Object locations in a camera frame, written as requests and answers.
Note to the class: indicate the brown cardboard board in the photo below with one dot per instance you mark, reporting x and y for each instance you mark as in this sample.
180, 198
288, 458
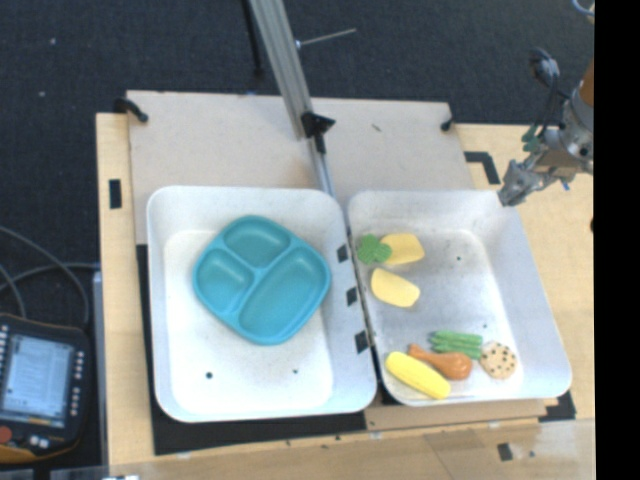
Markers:
225, 143

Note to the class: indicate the white plastic tray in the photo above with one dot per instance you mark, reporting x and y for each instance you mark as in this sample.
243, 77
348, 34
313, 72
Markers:
465, 293
260, 388

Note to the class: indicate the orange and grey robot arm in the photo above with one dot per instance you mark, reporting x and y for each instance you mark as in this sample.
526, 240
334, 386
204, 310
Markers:
587, 97

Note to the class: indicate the yellow corn cob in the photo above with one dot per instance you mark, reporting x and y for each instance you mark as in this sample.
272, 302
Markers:
417, 375

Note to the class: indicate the blue divided plate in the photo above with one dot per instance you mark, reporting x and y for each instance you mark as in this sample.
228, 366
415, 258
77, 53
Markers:
280, 293

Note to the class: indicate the thin black and white rod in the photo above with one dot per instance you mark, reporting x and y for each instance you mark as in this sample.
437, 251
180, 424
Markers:
324, 168

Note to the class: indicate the yellow potato chip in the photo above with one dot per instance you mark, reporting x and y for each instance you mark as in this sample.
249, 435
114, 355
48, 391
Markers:
406, 249
394, 289

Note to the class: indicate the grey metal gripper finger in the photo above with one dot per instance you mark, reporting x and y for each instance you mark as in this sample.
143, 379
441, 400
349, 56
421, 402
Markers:
533, 180
510, 184

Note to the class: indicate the beige chocolate chip biscuit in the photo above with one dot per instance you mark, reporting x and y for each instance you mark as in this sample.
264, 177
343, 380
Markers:
499, 361

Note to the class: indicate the green broccoli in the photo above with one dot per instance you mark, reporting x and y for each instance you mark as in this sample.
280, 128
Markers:
371, 251

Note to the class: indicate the green beans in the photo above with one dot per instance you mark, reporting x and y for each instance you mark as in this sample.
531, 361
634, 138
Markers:
457, 342

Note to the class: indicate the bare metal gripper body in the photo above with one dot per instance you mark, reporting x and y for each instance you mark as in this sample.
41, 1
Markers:
566, 152

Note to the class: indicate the orange chicken drumstick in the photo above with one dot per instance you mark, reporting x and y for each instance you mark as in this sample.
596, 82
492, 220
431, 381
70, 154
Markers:
450, 365

